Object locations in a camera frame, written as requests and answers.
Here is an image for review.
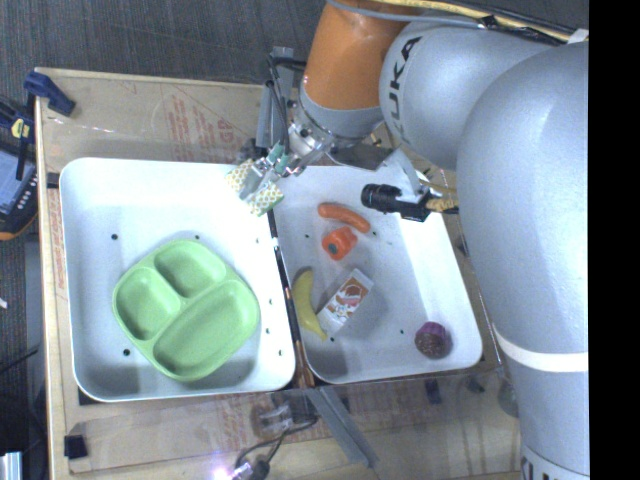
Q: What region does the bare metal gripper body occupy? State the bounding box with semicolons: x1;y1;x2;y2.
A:
272;116;335;175

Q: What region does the orange sausage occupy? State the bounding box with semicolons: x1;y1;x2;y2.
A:
317;201;373;235

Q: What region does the orange toy carrot piece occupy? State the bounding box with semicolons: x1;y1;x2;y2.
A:
320;225;360;262

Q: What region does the white plastic tray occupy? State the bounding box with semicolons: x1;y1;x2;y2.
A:
58;156;298;404
268;164;485;386

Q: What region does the brown cardboard board, red print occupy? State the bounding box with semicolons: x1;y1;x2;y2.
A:
33;66;522;480

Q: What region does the yellow banana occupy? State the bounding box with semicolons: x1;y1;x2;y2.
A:
290;266;330;343

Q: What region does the white and brown carton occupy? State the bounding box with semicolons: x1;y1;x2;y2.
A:
315;267;376;335

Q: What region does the green divided plate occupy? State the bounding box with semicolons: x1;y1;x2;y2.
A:
111;238;263;384

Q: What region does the black cylinder on white bracket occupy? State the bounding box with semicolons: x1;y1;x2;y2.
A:
360;148;437;224

